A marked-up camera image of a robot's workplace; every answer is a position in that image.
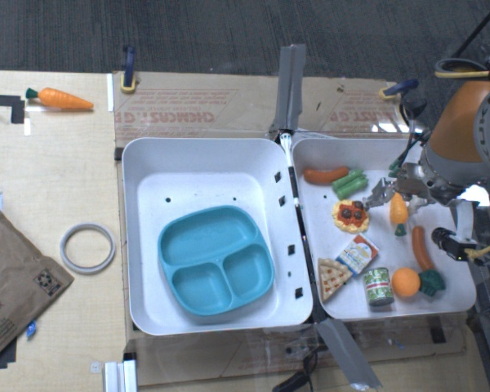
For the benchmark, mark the white plastic tray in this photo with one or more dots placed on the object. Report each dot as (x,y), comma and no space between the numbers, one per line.
(147,235)
(392,251)

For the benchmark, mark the orange toy sausage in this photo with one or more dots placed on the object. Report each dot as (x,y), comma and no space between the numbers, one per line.
(420,247)
(324,175)

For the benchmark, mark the brown paper envelope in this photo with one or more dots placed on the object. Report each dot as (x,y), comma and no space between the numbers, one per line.
(12,268)

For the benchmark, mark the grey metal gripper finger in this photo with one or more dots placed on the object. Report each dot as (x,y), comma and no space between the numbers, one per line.
(384,186)
(373,201)

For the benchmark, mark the toy pizza slice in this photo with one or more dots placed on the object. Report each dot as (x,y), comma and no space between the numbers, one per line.
(330,278)

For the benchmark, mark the orange toy fruit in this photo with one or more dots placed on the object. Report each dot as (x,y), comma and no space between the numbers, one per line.
(405,282)

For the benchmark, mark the small green and white can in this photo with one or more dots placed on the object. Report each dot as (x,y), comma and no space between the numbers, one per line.
(378,287)

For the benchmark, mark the thin black and white rod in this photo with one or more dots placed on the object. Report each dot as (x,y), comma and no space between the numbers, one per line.
(298,210)

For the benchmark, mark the small orange toy carrot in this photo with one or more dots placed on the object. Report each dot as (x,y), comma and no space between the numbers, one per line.
(398,212)

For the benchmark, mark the black cylinder on white bracket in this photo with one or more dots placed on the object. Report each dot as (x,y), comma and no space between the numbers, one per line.
(453,241)

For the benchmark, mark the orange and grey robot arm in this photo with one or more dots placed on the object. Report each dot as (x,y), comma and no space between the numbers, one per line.
(459,129)

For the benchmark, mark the brown cardboard board red print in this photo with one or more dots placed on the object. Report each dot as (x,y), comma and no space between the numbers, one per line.
(212,104)

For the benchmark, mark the blue divided plate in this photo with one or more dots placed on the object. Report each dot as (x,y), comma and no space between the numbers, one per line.
(212,259)

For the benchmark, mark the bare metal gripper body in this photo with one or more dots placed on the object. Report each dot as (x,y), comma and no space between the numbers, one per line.
(420,184)

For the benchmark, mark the large orange toy carrot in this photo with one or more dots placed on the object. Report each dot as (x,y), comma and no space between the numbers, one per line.
(61,99)

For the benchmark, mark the green toy broccoli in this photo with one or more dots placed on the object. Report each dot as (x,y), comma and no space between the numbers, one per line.
(433,283)

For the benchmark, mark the yellow toy spaghetti with meatballs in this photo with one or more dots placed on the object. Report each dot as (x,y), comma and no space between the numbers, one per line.
(349,221)

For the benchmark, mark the small white and orange carton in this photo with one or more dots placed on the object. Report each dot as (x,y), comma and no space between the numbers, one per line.
(357,255)

